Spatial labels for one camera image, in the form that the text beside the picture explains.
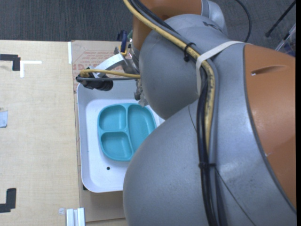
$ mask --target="wooden table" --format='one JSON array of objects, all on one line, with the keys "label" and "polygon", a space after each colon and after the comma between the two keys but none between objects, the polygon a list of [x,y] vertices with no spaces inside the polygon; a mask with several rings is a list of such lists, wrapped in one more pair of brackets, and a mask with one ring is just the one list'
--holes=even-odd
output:
[{"label": "wooden table", "polygon": [[[0,54],[25,61],[24,77],[0,61],[0,204],[16,188],[16,208],[3,226],[65,225],[64,209],[80,207],[72,65],[67,42],[0,40]],[[125,226],[125,219],[87,223]]]}]

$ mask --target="cable tie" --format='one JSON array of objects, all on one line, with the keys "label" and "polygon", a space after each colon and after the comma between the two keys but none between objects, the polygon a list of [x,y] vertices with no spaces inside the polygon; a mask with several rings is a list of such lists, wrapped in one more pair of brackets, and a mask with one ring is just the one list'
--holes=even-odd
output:
[{"label": "cable tie", "polygon": [[188,43],[187,45],[186,45],[186,47],[185,47],[185,49],[184,49],[184,60],[186,61],[186,62],[188,62],[189,61],[189,56],[188,56],[188,54],[187,54],[187,49],[188,49],[188,47],[190,46],[190,45],[196,45],[195,43],[192,43],[192,42],[190,42],[190,43]]},{"label": "cable tie", "polygon": [[200,162],[198,165],[201,169],[208,169],[210,167],[215,167],[215,163],[208,163],[208,162]]}]

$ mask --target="yellow cable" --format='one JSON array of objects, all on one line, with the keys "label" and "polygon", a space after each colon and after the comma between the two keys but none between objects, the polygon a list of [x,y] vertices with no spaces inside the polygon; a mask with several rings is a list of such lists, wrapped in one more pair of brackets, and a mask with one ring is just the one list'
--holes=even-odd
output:
[{"label": "yellow cable", "polygon": [[112,70],[97,70],[97,69],[81,70],[79,74],[81,77],[89,77],[89,73],[107,73],[107,74],[114,74],[114,75],[120,75],[124,77],[140,79],[140,75],[138,74],[122,73],[122,72],[117,72]]},{"label": "yellow cable", "polygon": [[[173,35],[169,34],[168,32],[164,31],[160,27],[156,26],[154,23],[149,21],[147,18],[143,17],[136,9],[129,3],[128,0],[123,0],[124,4],[130,10],[130,12],[137,17],[141,22],[145,25],[162,35],[164,38],[168,39],[181,49],[185,49],[186,44],[179,40],[178,38],[174,37]],[[200,56],[198,52],[196,52],[193,48],[188,47],[187,53],[190,54],[195,60]],[[215,77],[214,72],[207,61],[202,62],[202,66],[205,69],[208,75],[208,92],[207,92],[207,101],[205,106],[205,131],[206,131],[206,145],[207,150],[209,147],[209,138],[210,138],[210,129],[212,124],[212,117],[213,117],[213,105],[214,105],[214,93],[215,93]]]}]

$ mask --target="teal divided plate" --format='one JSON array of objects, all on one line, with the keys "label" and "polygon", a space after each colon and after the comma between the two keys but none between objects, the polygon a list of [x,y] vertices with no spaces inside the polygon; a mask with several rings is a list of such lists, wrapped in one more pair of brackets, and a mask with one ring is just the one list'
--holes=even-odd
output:
[{"label": "teal divided plate", "polygon": [[103,108],[98,114],[97,127],[103,153],[116,161],[130,161],[156,123],[148,108],[124,103]]}]

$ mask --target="gray carpet floor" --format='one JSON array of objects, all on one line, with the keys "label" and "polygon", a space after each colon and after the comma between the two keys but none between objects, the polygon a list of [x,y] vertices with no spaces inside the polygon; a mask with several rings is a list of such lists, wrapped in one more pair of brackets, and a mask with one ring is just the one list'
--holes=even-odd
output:
[{"label": "gray carpet floor", "polygon": [[[224,13],[229,37],[244,40],[248,21],[233,0],[211,0]],[[296,23],[296,6],[269,38],[265,33],[294,0],[241,0],[251,15],[248,42],[275,48]],[[0,40],[109,40],[131,31],[132,15],[122,0],[0,0]]]}]

